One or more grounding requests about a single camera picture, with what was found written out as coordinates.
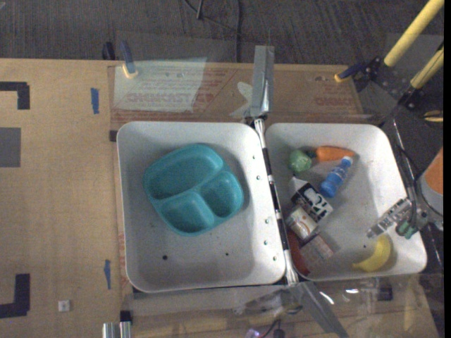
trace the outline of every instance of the green ball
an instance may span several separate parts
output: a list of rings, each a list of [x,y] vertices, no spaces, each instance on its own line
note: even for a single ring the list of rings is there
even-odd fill
[[[300,173],[310,169],[311,159],[302,150],[296,149],[290,153],[290,162],[288,168],[294,173]]]

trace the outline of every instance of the yellow banana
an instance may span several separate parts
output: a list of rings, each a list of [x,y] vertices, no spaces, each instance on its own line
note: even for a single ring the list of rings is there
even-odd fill
[[[353,263],[353,268],[360,268],[365,272],[374,272],[387,263],[392,251],[392,241],[388,234],[380,235],[373,254],[364,261]]]

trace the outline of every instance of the blue plastic plate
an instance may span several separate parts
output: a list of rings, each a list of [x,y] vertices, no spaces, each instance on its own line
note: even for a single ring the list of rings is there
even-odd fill
[[[205,144],[190,144],[166,154],[145,170],[143,185],[161,218],[185,236],[224,223],[244,201],[236,176]]]

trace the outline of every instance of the water bottle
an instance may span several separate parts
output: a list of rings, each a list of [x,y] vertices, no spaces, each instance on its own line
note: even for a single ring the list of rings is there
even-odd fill
[[[326,179],[321,183],[319,192],[326,198],[333,198],[337,193],[337,189],[346,179],[347,171],[352,165],[352,158],[345,156],[339,165],[335,166],[328,174]]]

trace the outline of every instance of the orange object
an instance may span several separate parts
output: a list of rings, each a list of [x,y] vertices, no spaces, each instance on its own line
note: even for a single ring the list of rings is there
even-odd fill
[[[290,246],[291,258],[296,270],[304,276],[309,275],[310,270],[308,270],[301,254],[301,243],[299,241],[299,237],[291,229],[289,229],[287,231],[287,238],[288,245]]]
[[[318,161],[339,161],[345,156],[353,157],[355,152],[337,146],[320,146],[316,148],[315,154]]]
[[[433,191],[443,195],[443,147],[426,169],[424,178]]]

